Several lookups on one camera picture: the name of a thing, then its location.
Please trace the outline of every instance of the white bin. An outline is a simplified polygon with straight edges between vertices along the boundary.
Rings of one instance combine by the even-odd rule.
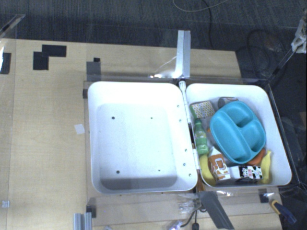
[[[272,151],[270,166],[272,181],[269,185],[278,186],[290,183],[292,172],[289,161],[274,118],[270,100],[262,88],[253,85],[195,83],[187,88],[186,93],[189,105],[202,101],[211,101],[215,104],[220,97],[236,97],[238,100],[246,103],[264,127],[266,133],[265,149]],[[263,185],[241,184],[240,186]],[[224,187],[224,185],[220,184],[215,187]]]
[[[245,102],[262,122],[267,136],[265,148],[272,151],[270,185],[290,182],[289,162],[263,89],[249,85],[191,84],[186,94],[189,104],[217,102],[225,96]],[[96,82],[89,88],[88,104],[92,182],[98,192],[187,191],[196,185],[197,163],[183,96],[177,86]]]

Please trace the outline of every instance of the green bottle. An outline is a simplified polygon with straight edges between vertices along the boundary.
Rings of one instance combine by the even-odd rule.
[[[209,148],[207,145],[207,135],[202,128],[200,119],[195,120],[194,137],[198,156],[207,154],[209,152]]]

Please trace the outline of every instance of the black tape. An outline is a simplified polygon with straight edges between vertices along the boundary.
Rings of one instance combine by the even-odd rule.
[[[83,99],[87,99],[87,92],[88,92],[87,89],[83,89],[83,93],[82,93]]]
[[[91,212],[92,213],[92,218],[96,218],[96,206],[93,205],[87,205],[86,206],[86,212]]]
[[[268,203],[269,202],[269,198],[268,198],[268,192],[267,189],[258,189],[259,192],[259,198],[260,198],[260,202],[263,203]]]
[[[94,82],[101,77],[101,63],[100,62],[86,62],[86,80]]]
[[[33,52],[33,70],[49,70],[49,58],[42,52]]]
[[[3,63],[2,63],[2,67],[0,66],[0,68],[1,68],[0,74],[9,74],[10,68],[11,68],[12,54],[11,53],[3,53],[2,56],[3,56]]]
[[[66,57],[66,46],[43,45],[42,51],[44,57]]]
[[[10,27],[10,24],[5,25],[5,26],[2,28],[2,31],[5,32],[9,27]]]

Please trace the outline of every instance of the orange box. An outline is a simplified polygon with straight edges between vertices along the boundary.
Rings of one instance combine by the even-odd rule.
[[[229,169],[225,163],[224,156],[215,147],[212,147],[209,152],[208,166],[216,181],[230,179]]]

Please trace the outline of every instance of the blue bowl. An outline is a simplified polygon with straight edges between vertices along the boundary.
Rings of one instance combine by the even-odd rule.
[[[243,102],[230,102],[210,121],[211,133],[221,152],[232,162],[244,164],[264,147],[265,131],[254,112]]]

